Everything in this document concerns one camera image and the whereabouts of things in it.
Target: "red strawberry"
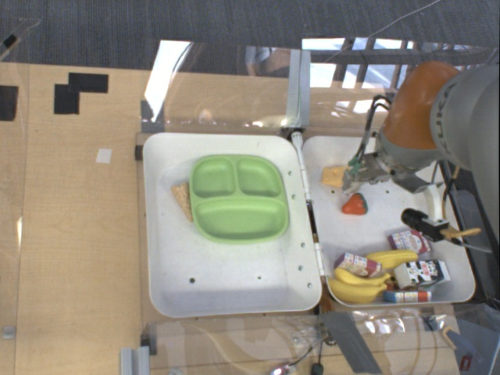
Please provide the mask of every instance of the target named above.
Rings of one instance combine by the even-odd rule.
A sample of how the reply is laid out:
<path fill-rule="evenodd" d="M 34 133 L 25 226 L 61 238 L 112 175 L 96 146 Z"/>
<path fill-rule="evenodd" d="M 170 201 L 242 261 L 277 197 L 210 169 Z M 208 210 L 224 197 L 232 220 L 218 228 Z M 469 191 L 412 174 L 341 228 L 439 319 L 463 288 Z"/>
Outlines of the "red strawberry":
<path fill-rule="evenodd" d="M 363 216 L 368 212 L 368 205 L 361 193 L 355 193 L 351 198 L 342 206 L 344 214 L 353 214 Z"/>

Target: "bunch of bananas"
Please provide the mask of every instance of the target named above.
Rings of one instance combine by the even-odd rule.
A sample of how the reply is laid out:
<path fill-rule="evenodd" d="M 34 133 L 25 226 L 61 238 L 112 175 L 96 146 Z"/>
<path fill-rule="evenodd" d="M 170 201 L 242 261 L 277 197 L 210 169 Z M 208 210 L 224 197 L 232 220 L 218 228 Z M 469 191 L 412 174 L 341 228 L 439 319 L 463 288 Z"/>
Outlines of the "bunch of bananas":
<path fill-rule="evenodd" d="M 370 253 L 366 257 L 382 264 L 382 269 L 384 270 L 393 270 L 400 264 L 418 259 L 418 255 L 410 250 L 375 252 Z M 389 273 L 385 273 L 379 277 L 363 278 L 342 268 L 336 268 L 334 278 L 330 278 L 328 284 L 335 297 L 344 302 L 369 304 L 381 292 L 387 290 L 386 282 L 389 279 L 391 279 Z"/>

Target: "banana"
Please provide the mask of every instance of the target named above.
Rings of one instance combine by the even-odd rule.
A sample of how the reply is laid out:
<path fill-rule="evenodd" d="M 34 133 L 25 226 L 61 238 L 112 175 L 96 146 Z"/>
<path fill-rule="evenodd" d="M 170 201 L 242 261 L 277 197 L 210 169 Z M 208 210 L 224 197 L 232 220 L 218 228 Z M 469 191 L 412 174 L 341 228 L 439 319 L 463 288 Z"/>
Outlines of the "banana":
<path fill-rule="evenodd" d="M 391 278 L 389 273 L 376 278 L 361 278 L 342 268 L 335 268 L 334 275 L 335 279 L 339 279 L 340 282 L 355 286 L 381 286 L 386 280 Z"/>
<path fill-rule="evenodd" d="M 328 285 L 336 298 L 356 304 L 368 304 L 377 298 L 377 296 L 387 289 L 385 284 L 380 286 L 354 286 L 345 284 L 337 279 L 329 279 Z"/>
<path fill-rule="evenodd" d="M 418 254 L 413 250 L 387 250 L 386 252 L 374 252 L 366 257 L 382 264 L 382 269 L 393 270 L 396 266 L 419 259 Z"/>

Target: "wooden surface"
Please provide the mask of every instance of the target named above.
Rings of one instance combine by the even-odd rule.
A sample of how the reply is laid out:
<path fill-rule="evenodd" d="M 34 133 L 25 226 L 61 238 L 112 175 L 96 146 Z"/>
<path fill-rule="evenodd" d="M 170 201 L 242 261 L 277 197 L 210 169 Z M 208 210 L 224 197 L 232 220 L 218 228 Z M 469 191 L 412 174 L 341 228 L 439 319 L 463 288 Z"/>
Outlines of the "wooden surface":
<path fill-rule="evenodd" d="M 152 307 L 144 277 L 144 245 L 139 243 L 145 238 L 139 227 L 144 220 L 144 207 L 138 203 L 141 167 L 134 159 L 148 72 L 57 66 L 5 68 L 2 64 L 0 84 L 20 86 L 20 95 L 25 99 L 29 96 L 30 106 L 29 116 L 23 118 L 24 128 L 19 123 L 0 123 L 0 142 L 9 151 L 0 163 L 18 176 L 3 180 L 0 190 L 2 197 L 8 195 L 16 202 L 0 212 L 2 232 L 10 232 L 9 243 L 2 242 L 0 251 L 0 304 L 4 304 L 0 305 L 4 307 L 0 325 L 17 325 L 16 339 L 0 340 L 2 375 L 118 374 L 120 349 L 136 348 L 143 326 L 155 321 L 174 331 L 160 335 L 159 350 L 170 355 L 152 358 L 153 375 L 167 373 L 172 365 L 184 374 L 268 373 L 301 353 L 287 343 L 280 351 L 259 343 L 267 340 L 270 329 L 282 340 L 289 340 L 290 324 L 297 319 L 294 316 L 283 317 L 284 325 L 273 325 L 280 320 L 272 316 L 241 319 L 246 323 L 243 333 L 233 327 L 239 320 L 221 319 L 216 329 L 203 330 L 198 325 L 198 334 L 192 331 L 186 338 L 185 323 L 160 316 Z M 69 72 L 108 74 L 109 93 L 81 93 L 80 115 L 54 115 L 54 84 L 67 84 Z M 263 89 L 262 79 L 205 75 L 189 82 L 190 87 L 180 85 L 170 100 L 169 113 L 178 113 L 173 122 L 179 113 L 197 113 L 198 119 L 199 114 L 206 115 L 199 111 L 201 106 L 186 103 L 190 88 L 190 102 L 207 105 L 202 110 L 209 109 L 206 94 L 217 95 L 219 88 L 220 101 L 228 113 L 232 113 L 230 105 L 238 112 L 251 110 L 237 116 L 240 122 L 250 114 L 262 118 L 267 113 L 280 115 L 285 107 L 282 80 L 270 80 L 258 105 L 252 103 L 252 95 Z M 231 97 L 238 94 L 246 98 L 240 102 Z M 274 108 L 266 102 L 274 102 Z M 216 103 L 211 104 L 216 108 L 212 117 L 222 121 L 226 114 Z M 179 121 L 170 125 L 186 129 Z M 96 162 L 101 148 L 112 149 L 110 163 Z M 19 260 L 13 223 L 21 214 Z M 16 259 L 20 266 L 9 269 L 7 263 L 16 264 Z M 234 348 L 234 338 L 254 341 L 260 350 L 252 355 Z M 435 341 L 432 333 L 414 330 L 383 344 L 368 337 L 367 343 L 384 373 L 456 373 L 452 351 L 442 341 Z M 184 352 L 184 364 L 179 362 L 181 355 L 177 361 L 172 358 L 176 351 Z M 265 360 L 259 359 L 262 354 Z M 325 349 L 322 362 L 325 373 L 332 373 L 332 368 L 335 373 L 351 373 L 338 348 Z M 309 373 L 311 363 L 311 359 L 304 361 L 298 373 Z"/>

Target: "white tray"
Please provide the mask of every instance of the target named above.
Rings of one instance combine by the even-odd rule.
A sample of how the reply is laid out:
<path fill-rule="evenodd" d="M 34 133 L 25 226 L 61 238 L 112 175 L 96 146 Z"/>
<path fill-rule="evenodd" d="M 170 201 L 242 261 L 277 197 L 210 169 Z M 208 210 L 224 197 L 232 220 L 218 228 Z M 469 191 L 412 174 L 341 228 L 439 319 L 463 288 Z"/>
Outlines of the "white tray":
<path fill-rule="evenodd" d="M 184 217 L 170 187 L 193 164 L 216 154 L 268 159 L 281 173 L 290 225 L 279 238 L 250 245 L 209 241 Z M 149 291 L 171 317 L 302 311 L 321 283 L 297 154 L 274 136 L 156 134 L 144 146 Z"/>
<path fill-rule="evenodd" d="M 346 165 L 357 151 L 359 142 L 357 137 L 312 137 L 306 141 L 303 148 L 312 207 L 327 275 L 332 274 L 335 260 L 344 252 L 365 255 L 369 252 L 390 250 L 387 236 L 395 231 L 408 229 L 401 221 L 401 213 L 404 209 L 414 208 L 424 213 L 429 212 L 422 193 L 412 195 L 392 181 L 388 181 L 376 185 L 364 184 L 359 190 L 368 204 L 368 213 L 365 216 L 350 216 L 342 213 L 341 207 L 348 197 L 340 188 L 321 184 L 321 174 L 325 166 Z M 372 152 L 373 144 L 369 144 L 366 151 Z M 432 169 L 432 166 L 428 167 L 417 175 L 430 180 Z M 450 222 L 455 223 L 450 205 L 446 213 Z M 428 304 L 469 300 L 474 293 L 475 282 L 465 248 L 447 241 L 431 243 L 430 247 L 431 252 L 421 257 L 443 260 L 450 273 L 451 281 L 435 285 L 431 289 L 432 302 Z M 350 305 L 340 300 L 339 302 L 352 307 L 378 308 L 392 305 L 383 302 L 381 298 L 365 306 Z"/>

